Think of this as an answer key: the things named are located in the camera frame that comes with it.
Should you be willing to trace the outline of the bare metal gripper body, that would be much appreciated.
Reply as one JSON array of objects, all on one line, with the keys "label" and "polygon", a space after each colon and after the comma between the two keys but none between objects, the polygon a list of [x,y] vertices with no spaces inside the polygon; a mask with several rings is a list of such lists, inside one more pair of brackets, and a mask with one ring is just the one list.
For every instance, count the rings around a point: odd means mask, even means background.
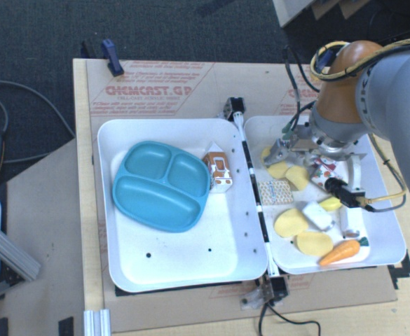
[{"label": "bare metal gripper body", "polygon": [[325,156],[333,160],[347,160],[354,153],[358,140],[339,141],[331,138],[319,127],[312,124],[298,125],[286,143],[288,149],[295,153],[309,153]]}]

